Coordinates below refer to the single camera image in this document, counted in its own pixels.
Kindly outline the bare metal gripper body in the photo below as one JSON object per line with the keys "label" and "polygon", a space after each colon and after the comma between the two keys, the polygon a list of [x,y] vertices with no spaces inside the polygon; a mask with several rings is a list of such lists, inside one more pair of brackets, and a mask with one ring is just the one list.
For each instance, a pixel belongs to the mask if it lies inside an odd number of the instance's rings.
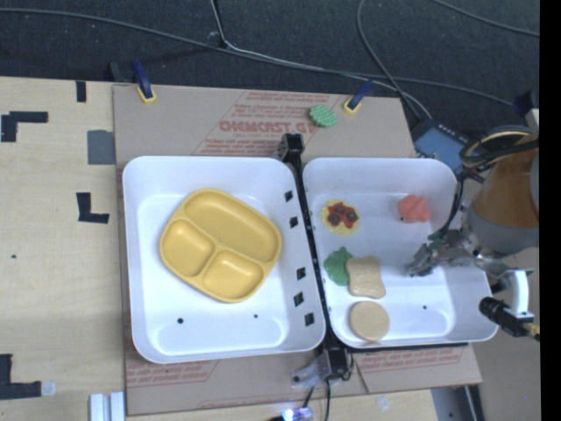
{"label": "bare metal gripper body", "polygon": [[494,277],[505,274],[505,255],[496,253],[468,229],[431,234],[430,258],[451,267],[474,265]]}

